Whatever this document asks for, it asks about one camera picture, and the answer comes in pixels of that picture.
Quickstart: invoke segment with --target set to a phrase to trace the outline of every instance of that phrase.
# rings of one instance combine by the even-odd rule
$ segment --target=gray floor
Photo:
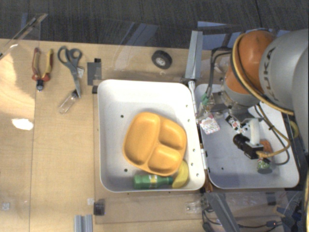
[[[246,29],[308,28],[308,4],[309,0],[0,0],[0,37],[10,38],[20,28],[20,13],[48,13],[42,40],[119,44],[119,35],[127,32],[130,22],[137,22],[172,30],[173,37],[162,30],[154,46],[186,47],[189,34],[183,32],[196,29],[198,21]]]

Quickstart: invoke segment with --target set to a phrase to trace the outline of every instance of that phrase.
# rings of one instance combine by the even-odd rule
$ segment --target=pliers
[[[39,57],[40,57],[40,50],[39,48],[34,49],[34,55],[33,55],[33,60],[32,60],[32,71],[33,71],[33,76],[32,79],[37,82],[37,90],[41,92],[43,90],[44,82],[48,82],[50,80],[50,72],[52,71],[52,66],[53,66],[53,50],[50,49],[47,53],[47,63],[46,63],[46,69],[43,74],[43,76],[40,76],[40,71],[39,71]]]

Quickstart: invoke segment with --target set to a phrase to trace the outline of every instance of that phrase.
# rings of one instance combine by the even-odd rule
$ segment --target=yellow divided tray
[[[125,136],[123,154],[132,165],[151,174],[175,173],[184,156],[187,137],[174,121],[155,113],[137,114]]]

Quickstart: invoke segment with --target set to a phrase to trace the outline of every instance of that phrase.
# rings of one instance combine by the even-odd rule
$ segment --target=small black tire
[[[166,70],[172,65],[171,56],[164,51],[158,50],[151,57],[154,65],[160,69]]]

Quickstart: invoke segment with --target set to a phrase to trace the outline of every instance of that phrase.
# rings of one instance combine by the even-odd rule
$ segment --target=banana
[[[178,174],[173,181],[172,187],[173,188],[181,188],[185,185],[189,178],[189,168],[188,164],[183,160],[180,164],[178,169]]]

